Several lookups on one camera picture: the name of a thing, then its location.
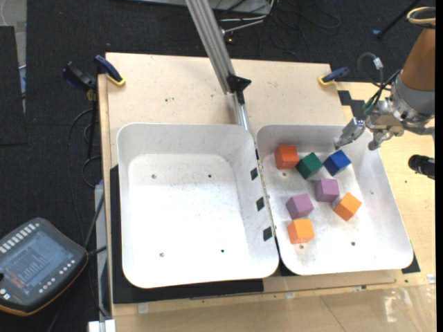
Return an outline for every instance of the empty white tray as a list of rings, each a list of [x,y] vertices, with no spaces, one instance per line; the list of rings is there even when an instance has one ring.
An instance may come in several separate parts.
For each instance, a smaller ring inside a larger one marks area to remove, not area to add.
[[[341,148],[352,163],[334,177],[324,166],[307,180],[295,168],[280,170],[275,166],[274,151],[279,145],[297,146],[300,158],[314,152],[323,162],[336,151],[334,139],[342,129],[267,125],[257,133],[280,256],[298,275],[405,268],[413,260],[413,249],[379,152],[368,150],[372,140],[369,132]],[[316,201],[314,185],[322,177],[337,179],[341,197],[351,192],[363,202],[349,221],[333,212],[331,203]],[[307,218],[313,223],[315,237],[308,243],[292,244],[287,232],[291,217],[285,204],[291,196],[302,193],[308,193],[314,205]]]
[[[255,146],[234,124],[117,135],[123,272],[140,288],[263,278],[279,256]]]

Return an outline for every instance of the block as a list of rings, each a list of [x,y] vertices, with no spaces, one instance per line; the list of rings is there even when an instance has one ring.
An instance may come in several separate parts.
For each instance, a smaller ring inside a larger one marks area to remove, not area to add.
[[[289,198],[286,202],[286,208],[288,209],[291,218],[294,220],[295,218],[307,216],[312,212],[314,206],[312,205],[309,195],[303,193]]]
[[[338,202],[334,208],[335,213],[341,216],[344,220],[351,219],[357,210],[360,208],[361,202],[349,192]]]
[[[317,155],[312,152],[298,162],[296,169],[304,179],[308,179],[310,176],[318,172],[322,166],[323,164],[318,159]]]
[[[305,243],[315,237],[312,222],[307,218],[293,220],[287,229],[291,243]]]
[[[340,195],[338,181],[335,178],[322,178],[314,186],[318,202],[332,203]]]
[[[346,156],[343,150],[338,150],[330,155],[323,165],[326,167],[327,171],[331,176],[335,176],[342,172],[349,164],[351,160]]]
[[[282,145],[274,153],[278,169],[293,169],[300,161],[295,145]]]

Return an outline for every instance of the tray with blocks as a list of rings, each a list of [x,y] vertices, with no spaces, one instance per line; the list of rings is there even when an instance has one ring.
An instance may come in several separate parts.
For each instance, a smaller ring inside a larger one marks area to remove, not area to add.
[[[280,256],[297,275],[400,269],[413,260],[379,152],[368,150],[371,134],[336,150],[342,129],[267,125],[257,133]]]

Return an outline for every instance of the black bracket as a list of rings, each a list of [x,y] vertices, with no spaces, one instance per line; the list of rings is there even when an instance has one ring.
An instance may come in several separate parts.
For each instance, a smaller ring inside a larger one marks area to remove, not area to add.
[[[251,81],[240,76],[229,75],[227,78],[230,91],[237,93],[240,104],[244,104],[243,90],[251,84]]]

